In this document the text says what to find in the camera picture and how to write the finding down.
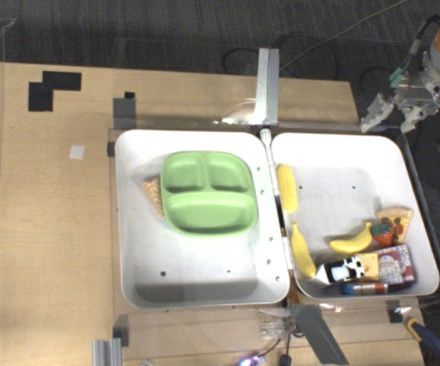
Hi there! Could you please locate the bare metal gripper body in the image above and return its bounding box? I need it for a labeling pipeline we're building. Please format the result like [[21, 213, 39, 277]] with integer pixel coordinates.
[[392, 69, 440, 117]]

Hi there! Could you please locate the white plastic tray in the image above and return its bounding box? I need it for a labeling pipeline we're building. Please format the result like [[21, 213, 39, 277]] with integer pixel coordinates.
[[114, 128, 291, 310], [270, 131, 440, 301]]

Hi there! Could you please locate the pizza slice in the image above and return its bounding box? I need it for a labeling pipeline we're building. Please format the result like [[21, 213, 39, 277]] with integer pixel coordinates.
[[375, 207, 415, 246]]

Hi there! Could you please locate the yellow corn cob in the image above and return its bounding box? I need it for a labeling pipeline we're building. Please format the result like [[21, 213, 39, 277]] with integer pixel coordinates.
[[276, 163, 299, 213]]

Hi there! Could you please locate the thin black and white rod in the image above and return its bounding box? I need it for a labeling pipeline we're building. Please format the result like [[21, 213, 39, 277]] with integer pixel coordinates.
[[259, 127, 295, 281]]

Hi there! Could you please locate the red strawberry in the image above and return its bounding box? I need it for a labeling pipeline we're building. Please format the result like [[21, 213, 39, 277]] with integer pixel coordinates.
[[369, 220, 396, 249]]

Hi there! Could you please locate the curved yellow banana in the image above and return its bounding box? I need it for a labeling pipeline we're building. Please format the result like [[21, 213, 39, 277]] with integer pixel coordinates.
[[329, 221, 374, 255]]

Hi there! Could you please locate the red and white carton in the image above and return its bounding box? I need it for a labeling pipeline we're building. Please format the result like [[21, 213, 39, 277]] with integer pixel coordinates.
[[375, 244, 416, 286]]

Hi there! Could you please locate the yellow cheese wedge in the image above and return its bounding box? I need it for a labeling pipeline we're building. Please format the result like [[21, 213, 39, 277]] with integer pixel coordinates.
[[358, 252, 381, 282]]

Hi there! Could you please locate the straight yellow banana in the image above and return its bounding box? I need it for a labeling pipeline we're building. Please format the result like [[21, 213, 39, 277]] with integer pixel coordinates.
[[290, 221, 317, 279]]

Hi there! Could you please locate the black and white milk carton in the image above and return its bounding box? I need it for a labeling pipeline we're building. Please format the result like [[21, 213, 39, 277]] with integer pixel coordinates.
[[314, 255, 370, 285]]

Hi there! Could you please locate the pale wood board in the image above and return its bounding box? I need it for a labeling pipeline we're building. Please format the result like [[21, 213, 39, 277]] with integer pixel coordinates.
[[108, 69, 427, 366]]

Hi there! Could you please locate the green divided plate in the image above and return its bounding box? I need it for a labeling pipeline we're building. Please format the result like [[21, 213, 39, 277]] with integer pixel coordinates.
[[159, 150, 260, 239]]

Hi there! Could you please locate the tan waffle biscuit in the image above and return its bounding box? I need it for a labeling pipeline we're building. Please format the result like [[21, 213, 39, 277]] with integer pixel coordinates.
[[141, 176, 165, 218]]

